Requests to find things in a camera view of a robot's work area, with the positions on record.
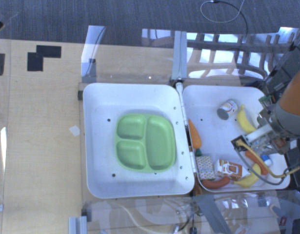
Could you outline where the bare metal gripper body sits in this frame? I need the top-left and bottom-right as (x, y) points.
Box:
(257, 107), (297, 156)

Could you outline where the clear bottle with blue cap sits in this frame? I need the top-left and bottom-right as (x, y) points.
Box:
(252, 142), (273, 167)

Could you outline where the orange sausage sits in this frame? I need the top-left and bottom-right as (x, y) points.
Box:
(244, 150), (269, 176)

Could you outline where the yellow banana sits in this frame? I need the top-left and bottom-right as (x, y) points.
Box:
(236, 104), (257, 135)
(233, 163), (262, 188)

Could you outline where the white and orange can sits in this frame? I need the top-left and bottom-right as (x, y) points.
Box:
(216, 99), (239, 120)

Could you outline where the white and orange carton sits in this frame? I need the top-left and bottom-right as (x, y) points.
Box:
(214, 159), (251, 181)

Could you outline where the white plastic tray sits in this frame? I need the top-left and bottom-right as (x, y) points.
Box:
(82, 82), (196, 200)
(182, 84), (292, 193)

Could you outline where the red sausage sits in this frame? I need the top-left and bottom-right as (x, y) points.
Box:
(201, 176), (231, 190)

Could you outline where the orange patterned white packet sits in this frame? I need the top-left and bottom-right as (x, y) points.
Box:
(195, 155), (216, 181)

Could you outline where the orange carrot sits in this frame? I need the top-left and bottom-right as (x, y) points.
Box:
(187, 119), (203, 157)

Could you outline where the green divided plate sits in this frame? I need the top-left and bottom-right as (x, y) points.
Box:
(114, 113), (177, 174)

